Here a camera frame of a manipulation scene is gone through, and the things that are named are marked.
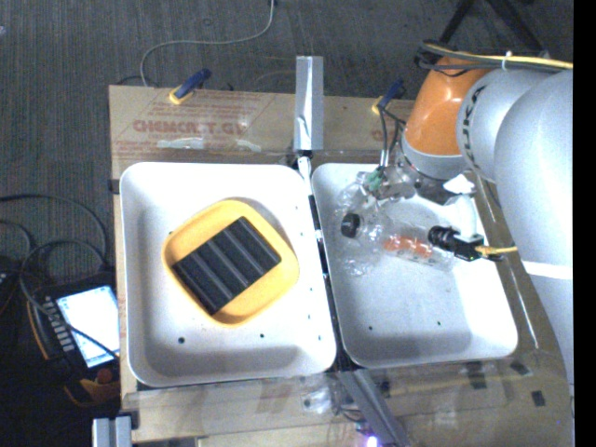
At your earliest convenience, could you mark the crumpled clear plastic bottle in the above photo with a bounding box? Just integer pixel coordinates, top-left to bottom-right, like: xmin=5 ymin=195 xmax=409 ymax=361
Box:
xmin=335 ymin=171 xmax=390 ymax=217

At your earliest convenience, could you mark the white plastic tray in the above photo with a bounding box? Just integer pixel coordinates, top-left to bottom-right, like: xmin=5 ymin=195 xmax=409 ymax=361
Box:
xmin=310 ymin=161 xmax=520 ymax=370
xmin=118 ymin=161 xmax=338 ymax=388

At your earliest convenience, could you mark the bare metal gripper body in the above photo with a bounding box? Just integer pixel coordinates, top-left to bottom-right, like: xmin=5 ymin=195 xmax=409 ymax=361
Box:
xmin=373 ymin=162 xmax=465 ymax=207

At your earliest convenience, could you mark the clear bottle with orange label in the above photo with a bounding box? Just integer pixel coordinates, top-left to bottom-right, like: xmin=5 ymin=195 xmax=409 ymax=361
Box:
xmin=335 ymin=211 xmax=456 ymax=278

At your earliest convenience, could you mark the black cylinder on white bracket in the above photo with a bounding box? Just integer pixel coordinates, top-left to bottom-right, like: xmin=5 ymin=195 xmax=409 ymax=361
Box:
xmin=427 ymin=174 xmax=487 ymax=263

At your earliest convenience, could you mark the black ribbed rectangular block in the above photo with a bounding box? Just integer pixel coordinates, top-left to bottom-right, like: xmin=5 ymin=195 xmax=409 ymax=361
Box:
xmin=170 ymin=216 xmax=283 ymax=317

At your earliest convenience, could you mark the brown cardboard board red print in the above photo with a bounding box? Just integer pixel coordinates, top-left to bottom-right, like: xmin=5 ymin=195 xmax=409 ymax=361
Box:
xmin=107 ymin=84 xmax=575 ymax=442

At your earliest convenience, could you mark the yellow plate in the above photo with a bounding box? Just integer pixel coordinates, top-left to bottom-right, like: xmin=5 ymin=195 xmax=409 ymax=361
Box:
xmin=160 ymin=198 xmax=301 ymax=328

